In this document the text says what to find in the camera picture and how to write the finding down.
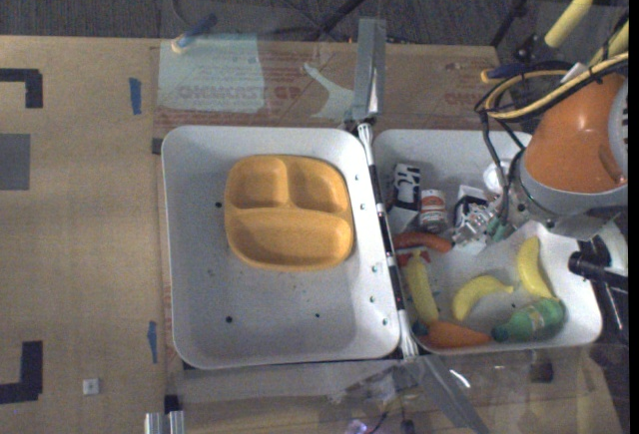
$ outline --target divided orange plate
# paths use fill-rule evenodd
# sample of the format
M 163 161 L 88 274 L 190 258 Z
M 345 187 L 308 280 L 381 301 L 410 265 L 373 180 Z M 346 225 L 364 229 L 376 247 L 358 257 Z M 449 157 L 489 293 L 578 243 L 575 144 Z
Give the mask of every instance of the divided orange plate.
M 225 190 L 225 229 L 239 259 L 279 271 L 335 267 L 354 241 L 343 176 L 324 161 L 300 156 L 235 163 Z

